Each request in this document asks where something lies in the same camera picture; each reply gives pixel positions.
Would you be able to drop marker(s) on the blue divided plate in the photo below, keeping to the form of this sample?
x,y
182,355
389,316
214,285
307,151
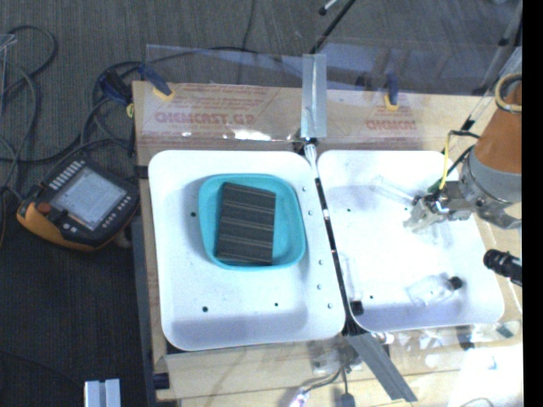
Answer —
x,y
292,231

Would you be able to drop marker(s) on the black cylinder on white bracket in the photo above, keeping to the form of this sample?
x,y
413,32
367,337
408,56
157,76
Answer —
x,y
502,263

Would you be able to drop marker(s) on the thin black and white rod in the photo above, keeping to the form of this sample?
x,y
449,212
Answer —
x,y
327,223

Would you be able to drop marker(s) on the clear plastic bottle black cap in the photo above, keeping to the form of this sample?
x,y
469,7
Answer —
x,y
432,291

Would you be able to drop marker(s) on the white plastic tray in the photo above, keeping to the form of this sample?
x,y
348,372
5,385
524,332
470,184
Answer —
x,y
382,252
237,303

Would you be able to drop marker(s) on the brown cardboard board red print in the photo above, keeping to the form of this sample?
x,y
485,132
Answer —
x,y
203,117

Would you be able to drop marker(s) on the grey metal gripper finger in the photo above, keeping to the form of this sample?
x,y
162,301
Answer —
x,y
422,206
418,224

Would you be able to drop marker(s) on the dark grey striped packet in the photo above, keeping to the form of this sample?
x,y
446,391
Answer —
x,y
246,223

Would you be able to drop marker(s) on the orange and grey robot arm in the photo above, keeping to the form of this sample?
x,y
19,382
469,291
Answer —
x,y
498,142

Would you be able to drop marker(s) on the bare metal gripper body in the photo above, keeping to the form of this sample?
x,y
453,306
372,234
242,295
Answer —
x,y
466,204

